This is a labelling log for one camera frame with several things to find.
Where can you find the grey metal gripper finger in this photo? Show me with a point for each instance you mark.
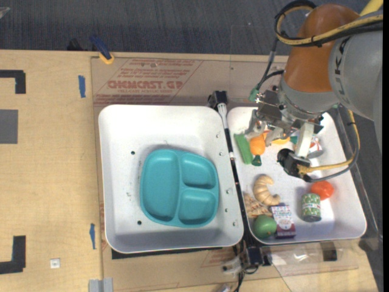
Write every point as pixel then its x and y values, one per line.
pixel 254 125
pixel 275 134

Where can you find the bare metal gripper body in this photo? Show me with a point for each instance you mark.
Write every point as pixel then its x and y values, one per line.
pixel 272 108

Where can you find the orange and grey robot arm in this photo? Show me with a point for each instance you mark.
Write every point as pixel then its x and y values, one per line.
pixel 310 59

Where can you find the yellow toy food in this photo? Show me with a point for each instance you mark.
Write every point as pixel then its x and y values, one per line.
pixel 281 140

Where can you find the orange carrot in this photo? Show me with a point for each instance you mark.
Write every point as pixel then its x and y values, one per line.
pixel 257 146

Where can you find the green flat stick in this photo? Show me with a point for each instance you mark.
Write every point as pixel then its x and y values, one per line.
pixel 243 149

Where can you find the white and orange packet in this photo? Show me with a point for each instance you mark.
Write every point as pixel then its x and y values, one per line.
pixel 316 146

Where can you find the white plastic tray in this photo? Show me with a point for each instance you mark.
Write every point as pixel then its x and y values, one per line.
pixel 291 181
pixel 121 169

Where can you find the beige croissant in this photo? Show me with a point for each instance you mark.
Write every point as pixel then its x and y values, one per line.
pixel 263 190

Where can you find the orange toy pumpkin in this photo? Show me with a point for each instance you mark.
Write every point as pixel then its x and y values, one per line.
pixel 322 189

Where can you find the beige waffle biscuit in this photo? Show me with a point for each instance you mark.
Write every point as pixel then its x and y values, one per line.
pixel 252 207

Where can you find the green can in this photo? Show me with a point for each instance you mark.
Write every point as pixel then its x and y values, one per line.
pixel 311 207

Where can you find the white and purple carton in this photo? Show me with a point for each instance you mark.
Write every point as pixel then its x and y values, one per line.
pixel 284 221

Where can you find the green apple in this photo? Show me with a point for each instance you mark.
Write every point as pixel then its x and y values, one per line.
pixel 264 226

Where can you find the teal divided plate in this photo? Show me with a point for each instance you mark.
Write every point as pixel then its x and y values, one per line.
pixel 161 187

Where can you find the brown cardboard board, red print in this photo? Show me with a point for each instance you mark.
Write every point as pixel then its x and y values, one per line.
pixel 146 84

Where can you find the small white square tile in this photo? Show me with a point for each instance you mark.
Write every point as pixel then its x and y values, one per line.
pixel 55 263

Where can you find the black cylinder on white bracket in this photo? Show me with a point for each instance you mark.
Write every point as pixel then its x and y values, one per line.
pixel 291 163

